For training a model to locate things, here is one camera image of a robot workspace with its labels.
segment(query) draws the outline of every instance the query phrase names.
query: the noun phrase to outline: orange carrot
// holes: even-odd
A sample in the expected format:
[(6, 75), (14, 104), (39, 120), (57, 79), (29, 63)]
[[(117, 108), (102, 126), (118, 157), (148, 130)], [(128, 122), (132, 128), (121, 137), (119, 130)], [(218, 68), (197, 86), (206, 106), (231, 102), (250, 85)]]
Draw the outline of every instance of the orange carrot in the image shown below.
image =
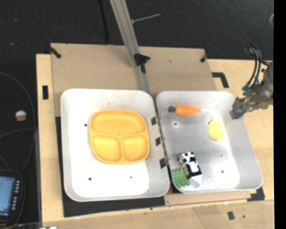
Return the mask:
[(176, 115), (192, 115), (201, 112), (201, 109), (191, 106), (178, 105), (176, 107), (170, 106), (168, 112), (175, 112)]

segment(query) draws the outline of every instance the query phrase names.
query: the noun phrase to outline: black bracket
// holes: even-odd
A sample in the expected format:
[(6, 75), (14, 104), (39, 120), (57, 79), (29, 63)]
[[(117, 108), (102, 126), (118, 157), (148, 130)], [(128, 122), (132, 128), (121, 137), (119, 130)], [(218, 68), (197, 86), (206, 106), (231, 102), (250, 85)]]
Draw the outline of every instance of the black bracket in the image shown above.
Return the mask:
[(146, 69), (145, 69), (145, 64), (147, 63), (147, 61), (149, 61), (151, 58), (144, 56), (142, 54), (136, 53), (134, 55), (134, 60), (135, 63), (137, 64), (137, 66), (141, 67), (141, 72), (142, 73), (146, 73)]

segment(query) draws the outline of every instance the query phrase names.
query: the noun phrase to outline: metal pole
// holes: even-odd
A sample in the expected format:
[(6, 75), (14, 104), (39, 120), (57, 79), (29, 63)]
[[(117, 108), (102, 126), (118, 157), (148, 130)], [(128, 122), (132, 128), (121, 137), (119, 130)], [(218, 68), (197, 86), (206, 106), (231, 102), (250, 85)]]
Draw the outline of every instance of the metal pole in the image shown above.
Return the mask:
[(110, 0), (111, 7), (113, 9), (116, 21), (119, 26), (119, 30), (127, 49), (131, 65), (137, 68), (137, 74), (141, 89), (147, 93), (150, 93), (146, 74), (141, 71), (140, 67), (137, 67), (134, 56), (140, 54), (138, 42), (133, 30), (133, 23), (129, 16), (129, 11), (125, 0)]

